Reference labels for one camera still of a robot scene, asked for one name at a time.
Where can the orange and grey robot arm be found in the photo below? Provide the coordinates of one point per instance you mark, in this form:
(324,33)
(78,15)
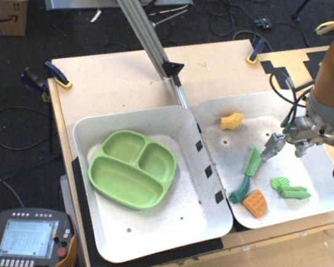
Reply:
(332,74)

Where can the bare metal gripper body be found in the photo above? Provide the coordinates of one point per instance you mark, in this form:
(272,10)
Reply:
(304,129)

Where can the white plastic tray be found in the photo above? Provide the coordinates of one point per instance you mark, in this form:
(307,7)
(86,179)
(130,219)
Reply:
(299,166)
(155,224)

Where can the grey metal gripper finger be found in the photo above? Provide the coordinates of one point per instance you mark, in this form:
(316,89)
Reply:
(273,145)
(301,148)

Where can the pale wood board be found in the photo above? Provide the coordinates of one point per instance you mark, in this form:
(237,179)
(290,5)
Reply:
(117,90)

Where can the thin black and white rod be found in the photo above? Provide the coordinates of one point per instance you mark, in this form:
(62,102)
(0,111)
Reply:
(181,96)

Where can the green toy asparagus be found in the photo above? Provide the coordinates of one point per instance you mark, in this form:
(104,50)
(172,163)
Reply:
(290,190)

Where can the orange toy waffle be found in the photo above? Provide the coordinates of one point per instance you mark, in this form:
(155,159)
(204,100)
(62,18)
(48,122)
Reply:
(256,205)

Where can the light green toy pod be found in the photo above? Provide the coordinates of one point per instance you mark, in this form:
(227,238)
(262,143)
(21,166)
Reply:
(253,162)

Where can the yellow toy corn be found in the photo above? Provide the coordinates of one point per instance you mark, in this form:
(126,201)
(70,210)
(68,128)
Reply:
(230,121)

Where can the green divided plate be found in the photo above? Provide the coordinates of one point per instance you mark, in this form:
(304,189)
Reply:
(120,174)

